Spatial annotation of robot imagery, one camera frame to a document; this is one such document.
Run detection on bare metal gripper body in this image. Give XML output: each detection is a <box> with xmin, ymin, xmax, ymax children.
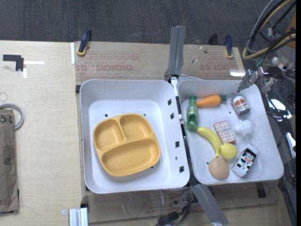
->
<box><xmin>257</xmin><ymin>48</ymin><xmax>296</xmax><ymax>82</ymax></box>

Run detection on orange and white can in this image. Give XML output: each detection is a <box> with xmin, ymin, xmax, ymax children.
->
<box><xmin>230</xmin><ymin>95</ymin><xmax>251</xmax><ymax>116</ymax></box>

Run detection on orange carrot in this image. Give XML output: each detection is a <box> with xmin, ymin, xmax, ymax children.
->
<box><xmin>195</xmin><ymin>94</ymin><xmax>228</xmax><ymax>108</ymax></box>

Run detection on white plastic tray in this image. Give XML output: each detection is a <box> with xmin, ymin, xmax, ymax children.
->
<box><xmin>79</xmin><ymin>79</ymin><xmax>191</xmax><ymax>195</ymax></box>
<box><xmin>176</xmin><ymin>79</ymin><xmax>285</xmax><ymax>186</ymax></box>

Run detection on orange and white carton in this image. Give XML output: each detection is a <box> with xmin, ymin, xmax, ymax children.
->
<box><xmin>212</xmin><ymin>120</ymin><xmax>238</xmax><ymax>145</ymax></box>

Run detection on green plastic bottle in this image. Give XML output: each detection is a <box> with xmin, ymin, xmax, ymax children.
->
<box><xmin>186</xmin><ymin>95</ymin><xmax>199</xmax><ymax>131</ymax></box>

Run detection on yellow banana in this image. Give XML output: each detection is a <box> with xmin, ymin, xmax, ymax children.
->
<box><xmin>196</xmin><ymin>126</ymin><xmax>222</xmax><ymax>159</ymax></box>

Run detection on thin black and white rod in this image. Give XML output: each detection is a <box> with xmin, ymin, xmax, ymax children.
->
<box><xmin>170</xmin><ymin>76</ymin><xmax>196</xmax><ymax>187</ymax></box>

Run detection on yellow lemon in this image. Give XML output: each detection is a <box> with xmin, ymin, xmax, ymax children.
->
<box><xmin>220</xmin><ymin>142</ymin><xmax>238</xmax><ymax>161</ymax></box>

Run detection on white cow print carton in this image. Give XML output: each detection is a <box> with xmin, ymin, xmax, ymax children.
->
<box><xmin>230</xmin><ymin>143</ymin><xmax>259</xmax><ymax>178</ymax></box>

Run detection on brown cardboard board red print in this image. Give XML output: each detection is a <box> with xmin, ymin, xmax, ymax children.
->
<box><xmin>74</xmin><ymin>40</ymin><xmax>278</xmax><ymax>224</ymax></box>

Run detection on yellow divided plate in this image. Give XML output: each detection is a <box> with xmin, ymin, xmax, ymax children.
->
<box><xmin>92</xmin><ymin>113</ymin><xmax>162</xmax><ymax>178</ymax></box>

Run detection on brown paper bag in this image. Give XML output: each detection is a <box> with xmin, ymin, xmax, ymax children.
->
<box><xmin>0</xmin><ymin>109</ymin><xmax>20</xmax><ymax>214</ymax></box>

